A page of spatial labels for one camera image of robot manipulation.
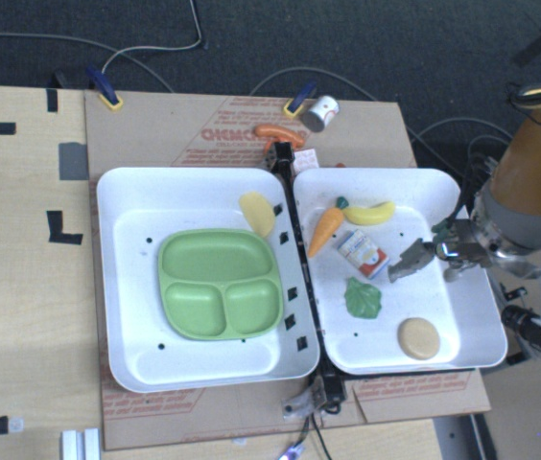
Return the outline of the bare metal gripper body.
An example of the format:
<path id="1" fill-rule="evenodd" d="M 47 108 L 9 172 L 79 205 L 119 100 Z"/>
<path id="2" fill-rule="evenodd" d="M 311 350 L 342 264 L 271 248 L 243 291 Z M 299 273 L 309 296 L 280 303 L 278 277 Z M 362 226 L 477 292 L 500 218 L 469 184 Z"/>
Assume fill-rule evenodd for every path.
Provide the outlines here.
<path id="1" fill-rule="evenodd" d="M 447 263 L 444 279 L 454 282 L 473 267 L 498 267 L 519 278 L 536 279 L 541 266 L 529 256 L 541 249 L 541 218 L 502 208 L 477 207 L 469 218 L 445 218 L 433 227 L 434 254 Z"/>

